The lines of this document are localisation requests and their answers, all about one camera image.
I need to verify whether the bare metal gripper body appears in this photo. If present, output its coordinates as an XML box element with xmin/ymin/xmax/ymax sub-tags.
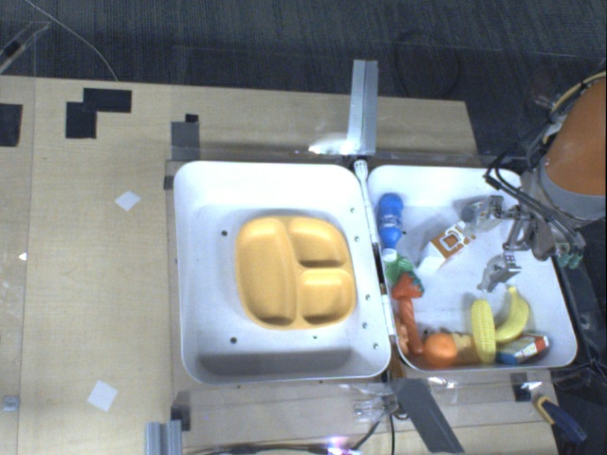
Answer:
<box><xmin>501</xmin><ymin>202</ymin><xmax>587</xmax><ymax>263</ymax></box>

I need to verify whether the orange fruit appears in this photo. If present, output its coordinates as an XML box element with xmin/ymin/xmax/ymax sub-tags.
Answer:
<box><xmin>422</xmin><ymin>331</ymin><xmax>459</xmax><ymax>370</ymax></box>

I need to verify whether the yellow corn cob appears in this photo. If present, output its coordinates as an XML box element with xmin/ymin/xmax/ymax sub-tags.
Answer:
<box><xmin>469</xmin><ymin>298</ymin><xmax>498</xmax><ymax>366</ymax></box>

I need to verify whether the blue bottle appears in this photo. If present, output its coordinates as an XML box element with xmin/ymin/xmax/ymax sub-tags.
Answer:
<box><xmin>377</xmin><ymin>192</ymin><xmax>406</xmax><ymax>261</ymax></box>

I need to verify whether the orange carrot with green top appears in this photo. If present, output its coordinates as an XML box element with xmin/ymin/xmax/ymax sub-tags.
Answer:
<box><xmin>383</xmin><ymin>257</ymin><xmax>426</xmax><ymax>356</ymax></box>

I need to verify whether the orange divided plate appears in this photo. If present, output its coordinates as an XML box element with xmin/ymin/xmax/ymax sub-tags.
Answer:
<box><xmin>234</xmin><ymin>215</ymin><xmax>358</xmax><ymax>332</ymax></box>

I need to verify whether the white plastic tray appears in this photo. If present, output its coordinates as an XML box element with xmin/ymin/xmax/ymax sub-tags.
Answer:
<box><xmin>172</xmin><ymin>159</ymin><xmax>393</xmax><ymax>386</ymax></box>
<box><xmin>366</xmin><ymin>164</ymin><xmax>579</xmax><ymax>373</ymax></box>

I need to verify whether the yellow banana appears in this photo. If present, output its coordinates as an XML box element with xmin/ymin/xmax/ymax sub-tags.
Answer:
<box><xmin>493</xmin><ymin>285</ymin><xmax>531</xmax><ymax>345</ymax></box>

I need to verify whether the tan bread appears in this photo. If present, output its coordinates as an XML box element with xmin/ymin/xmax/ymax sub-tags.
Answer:
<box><xmin>450</xmin><ymin>331</ymin><xmax>478</xmax><ymax>367</ymax></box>

